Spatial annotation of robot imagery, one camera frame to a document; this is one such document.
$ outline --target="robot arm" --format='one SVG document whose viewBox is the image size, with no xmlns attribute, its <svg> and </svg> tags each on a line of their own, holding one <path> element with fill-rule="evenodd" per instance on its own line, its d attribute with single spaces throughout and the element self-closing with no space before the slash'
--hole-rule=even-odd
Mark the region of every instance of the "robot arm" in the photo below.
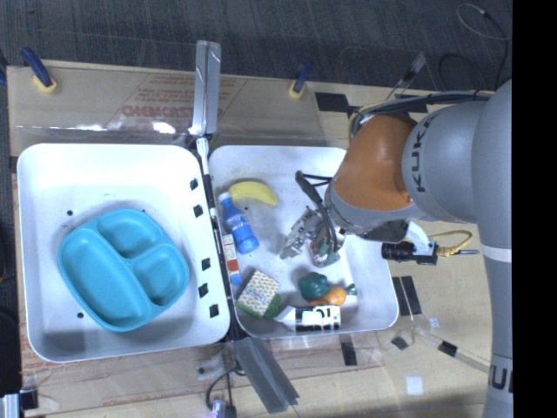
<svg viewBox="0 0 557 418">
<path fill-rule="evenodd" d="M 451 105 L 417 124 L 401 114 L 424 103 Z M 353 141 L 305 231 L 321 238 L 312 254 L 324 265 L 335 261 L 346 235 L 381 241 L 394 251 L 403 251 L 408 243 L 402 240 L 410 239 L 413 257 L 426 258 L 412 220 L 478 224 L 493 315 L 485 418 L 513 416 L 511 118 L 510 80 L 493 95 L 440 93 L 360 111 L 352 120 Z M 424 262 L 434 263 L 434 242 L 426 240 L 425 248 L 430 256 Z"/>
</svg>

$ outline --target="yellow cable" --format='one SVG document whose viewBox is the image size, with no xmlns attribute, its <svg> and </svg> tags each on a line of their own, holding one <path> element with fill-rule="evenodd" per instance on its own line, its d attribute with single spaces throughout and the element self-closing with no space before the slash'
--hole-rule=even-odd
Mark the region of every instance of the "yellow cable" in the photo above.
<svg viewBox="0 0 557 418">
<path fill-rule="evenodd" d="M 443 237 L 445 235 L 454 235 L 457 233 L 465 234 L 467 235 L 467 237 L 464 240 L 462 240 L 457 246 L 443 246 L 443 247 L 440 246 L 440 248 L 437 250 L 437 255 L 441 257 L 448 257 L 450 255 L 456 254 L 458 251 L 464 248 L 464 246 L 470 243 L 470 241 L 472 241 L 472 233 L 465 230 L 458 230 L 458 231 L 449 231 L 446 233 L 436 233 L 434 235 L 430 235 L 431 238 L 434 238 L 434 237 Z"/>
</svg>

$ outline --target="teal object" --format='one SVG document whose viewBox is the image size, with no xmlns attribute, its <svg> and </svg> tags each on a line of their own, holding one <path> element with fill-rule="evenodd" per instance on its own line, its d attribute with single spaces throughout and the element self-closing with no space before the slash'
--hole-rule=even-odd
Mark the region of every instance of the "teal object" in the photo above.
<svg viewBox="0 0 557 418">
<path fill-rule="evenodd" d="M 74 229 L 58 248 L 60 273 L 83 309 L 115 332 L 145 325 L 190 282 L 184 256 L 143 211 L 120 208 Z"/>
<path fill-rule="evenodd" d="M 312 271 L 298 280 L 298 288 L 306 300 L 321 299 L 331 291 L 331 286 L 323 274 Z"/>
</svg>

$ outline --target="table surface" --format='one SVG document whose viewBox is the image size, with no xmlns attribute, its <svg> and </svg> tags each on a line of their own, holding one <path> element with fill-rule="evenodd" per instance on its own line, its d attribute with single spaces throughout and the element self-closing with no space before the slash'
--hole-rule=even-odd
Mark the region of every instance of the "table surface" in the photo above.
<svg viewBox="0 0 557 418">
<path fill-rule="evenodd" d="M 187 71 L 56 61 L 45 61 L 45 64 L 57 76 L 60 91 L 68 92 L 68 98 L 62 104 L 49 103 L 37 93 L 29 75 L 25 75 L 27 70 L 10 67 L 13 156 L 30 144 L 51 141 L 52 119 L 57 120 L 62 130 L 76 124 L 87 125 L 92 119 L 101 118 L 110 123 L 114 120 L 114 104 L 122 106 L 127 101 L 128 105 L 135 106 L 135 102 L 130 103 L 131 95 L 124 94 L 128 90 L 122 88 L 122 82 L 127 81 L 119 80 L 123 76 L 139 76 L 141 82 L 144 76 L 182 77 L 191 82 L 193 76 Z M 100 104 L 101 96 L 92 89 L 87 96 L 90 101 L 76 100 L 72 92 L 82 89 L 74 88 L 71 78 L 66 80 L 67 76 L 74 77 L 76 71 L 80 72 L 80 82 L 95 80 L 96 88 L 112 85 L 114 88 L 109 92 L 113 93 L 113 101 L 104 100 Z M 390 91 L 379 87 L 308 82 L 302 98 L 293 99 L 288 95 L 290 82 L 281 79 L 222 76 L 221 82 L 219 131 L 222 135 L 213 147 L 246 142 L 300 142 L 301 145 L 306 142 L 346 148 L 346 113 L 320 110 L 316 93 L 344 95 L 350 106 L 362 106 L 383 100 Z M 138 85 L 133 87 L 136 101 L 138 88 Z M 80 113 L 80 119 L 76 118 L 76 113 Z M 411 115 L 420 120 L 425 113 Z M 31 126 L 34 132 L 29 133 Z M 25 416 L 171 417 L 184 416 L 185 411 L 187 416 L 209 416 L 205 390 L 211 379 L 200 378 L 198 367 L 206 364 L 224 344 L 68 364 L 44 361 L 35 354 L 25 326 L 15 178 L 14 200 L 23 380 L 25 387 L 37 389 L 39 404 L 39 408 L 26 411 Z M 473 233 L 469 247 L 480 249 L 476 225 L 419 224 L 428 234 L 467 229 Z M 390 268 L 394 278 L 412 278 L 421 313 L 401 315 L 387 330 L 352 334 L 350 339 L 356 351 L 357 366 L 344 363 L 338 336 L 271 342 L 272 351 L 299 394 L 298 405 L 276 414 L 277 417 L 481 416 L 492 331 L 482 256 L 440 258 L 437 266 L 391 262 Z M 236 374 L 231 380 L 238 416 L 266 416 L 265 407 L 249 381 Z M 227 399 L 224 381 L 215 387 L 213 398 L 216 397 Z"/>
</svg>

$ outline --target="white sticker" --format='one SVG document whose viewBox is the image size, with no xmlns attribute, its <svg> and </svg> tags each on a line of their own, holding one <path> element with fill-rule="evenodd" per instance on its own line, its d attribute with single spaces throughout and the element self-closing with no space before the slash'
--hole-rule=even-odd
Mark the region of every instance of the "white sticker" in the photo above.
<svg viewBox="0 0 557 418">
<path fill-rule="evenodd" d="M 408 394 L 424 394 L 424 387 L 421 383 L 421 376 L 406 377 L 406 391 Z"/>
</svg>

